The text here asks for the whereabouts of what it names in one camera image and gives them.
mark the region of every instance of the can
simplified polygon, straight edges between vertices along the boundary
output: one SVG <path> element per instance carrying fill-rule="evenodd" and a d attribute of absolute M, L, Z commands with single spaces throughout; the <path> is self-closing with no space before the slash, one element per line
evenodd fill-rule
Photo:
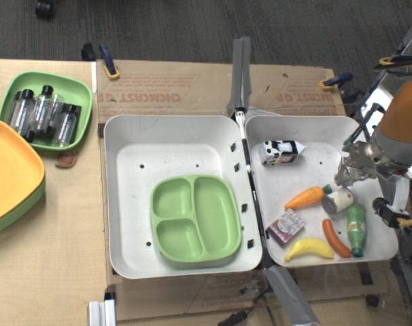
<path fill-rule="evenodd" d="M 326 194 L 321 199 L 322 208 L 329 215 L 336 215 L 354 203 L 353 193 L 346 187 L 341 187 L 337 191 Z"/>

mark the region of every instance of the carrot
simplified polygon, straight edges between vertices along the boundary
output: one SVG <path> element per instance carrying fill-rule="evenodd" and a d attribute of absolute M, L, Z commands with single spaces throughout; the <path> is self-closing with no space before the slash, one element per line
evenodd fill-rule
<path fill-rule="evenodd" d="M 333 222 L 330 219 L 325 219 L 322 222 L 322 230 L 326 236 L 328 244 L 336 251 L 341 257 L 348 258 L 351 256 L 351 250 L 345 244 L 341 242 L 339 237 L 333 228 Z"/>
<path fill-rule="evenodd" d="M 331 193 L 330 185 L 321 188 L 319 186 L 312 186 L 301 192 L 299 195 L 293 197 L 285 204 L 285 209 L 295 209 L 300 206 L 310 205 L 319 202 L 325 193 Z"/>

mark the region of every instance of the sausage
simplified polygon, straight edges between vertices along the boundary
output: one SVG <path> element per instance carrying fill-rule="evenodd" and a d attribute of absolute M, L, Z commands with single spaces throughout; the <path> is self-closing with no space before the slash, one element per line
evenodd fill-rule
<path fill-rule="evenodd" d="M 345 244 L 341 242 L 339 237 L 333 228 L 333 222 L 330 219 L 325 219 L 322 222 L 322 229 L 328 241 L 328 244 L 332 246 L 334 251 L 336 251 L 341 257 L 348 258 L 351 256 L 351 250 Z"/>

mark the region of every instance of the orange plate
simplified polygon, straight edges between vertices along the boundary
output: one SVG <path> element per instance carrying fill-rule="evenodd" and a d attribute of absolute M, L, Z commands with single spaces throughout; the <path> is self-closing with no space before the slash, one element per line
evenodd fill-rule
<path fill-rule="evenodd" d="M 29 197 L 44 178 L 44 165 L 34 149 L 0 121 L 0 217 Z"/>

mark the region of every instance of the bottle label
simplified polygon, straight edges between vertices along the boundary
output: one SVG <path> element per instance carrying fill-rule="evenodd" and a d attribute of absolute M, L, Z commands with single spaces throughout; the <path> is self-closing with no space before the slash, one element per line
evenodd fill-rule
<path fill-rule="evenodd" d="M 348 223 L 348 232 L 365 232 L 366 225 L 363 222 L 353 221 Z"/>

